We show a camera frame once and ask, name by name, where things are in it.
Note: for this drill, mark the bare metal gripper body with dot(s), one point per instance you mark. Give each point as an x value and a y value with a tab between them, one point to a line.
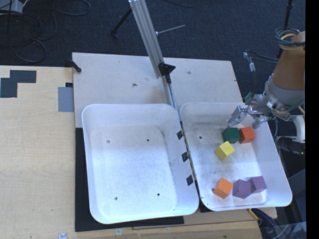
264	106

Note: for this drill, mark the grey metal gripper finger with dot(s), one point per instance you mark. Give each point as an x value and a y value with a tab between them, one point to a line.
236	117
259	122

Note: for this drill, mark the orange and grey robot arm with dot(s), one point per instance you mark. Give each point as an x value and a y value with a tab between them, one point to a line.
290	68

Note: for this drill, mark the red cube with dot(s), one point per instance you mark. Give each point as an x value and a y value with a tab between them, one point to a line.
246	135

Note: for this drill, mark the green cube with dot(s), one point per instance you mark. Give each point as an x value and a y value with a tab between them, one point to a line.
231	134

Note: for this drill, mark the yellow cube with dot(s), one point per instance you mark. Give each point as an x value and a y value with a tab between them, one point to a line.
224	151

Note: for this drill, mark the white plastic tray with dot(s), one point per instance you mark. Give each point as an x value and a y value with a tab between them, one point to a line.
134	163
224	168

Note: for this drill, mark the purple cube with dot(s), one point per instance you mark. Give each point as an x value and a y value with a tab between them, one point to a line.
241	188
258	184

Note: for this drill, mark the orange cube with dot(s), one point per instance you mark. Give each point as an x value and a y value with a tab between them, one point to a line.
223	187

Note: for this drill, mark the pale wood board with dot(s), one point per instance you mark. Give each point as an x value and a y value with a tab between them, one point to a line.
119	81

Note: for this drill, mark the black cylinder on white bracket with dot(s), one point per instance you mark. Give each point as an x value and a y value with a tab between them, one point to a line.
295	139

